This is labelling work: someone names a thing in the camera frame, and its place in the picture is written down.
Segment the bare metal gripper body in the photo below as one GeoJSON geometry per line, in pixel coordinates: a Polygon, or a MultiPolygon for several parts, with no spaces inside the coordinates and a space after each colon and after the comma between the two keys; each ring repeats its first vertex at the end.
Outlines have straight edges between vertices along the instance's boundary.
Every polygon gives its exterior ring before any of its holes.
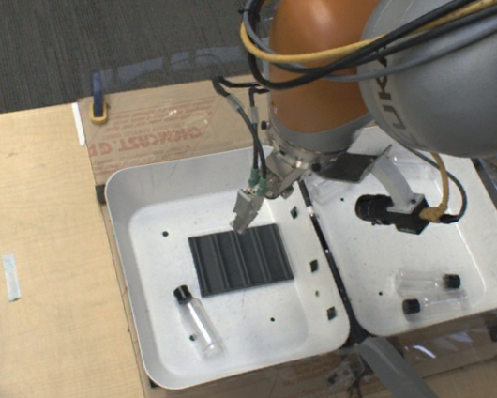
{"type": "Polygon", "coordinates": [[[327,131],[269,134],[266,195],[287,197],[294,183],[308,174],[356,184],[369,174],[380,180],[394,178],[396,169],[387,151],[377,156],[350,151],[366,122],[363,117],[327,131]]]}

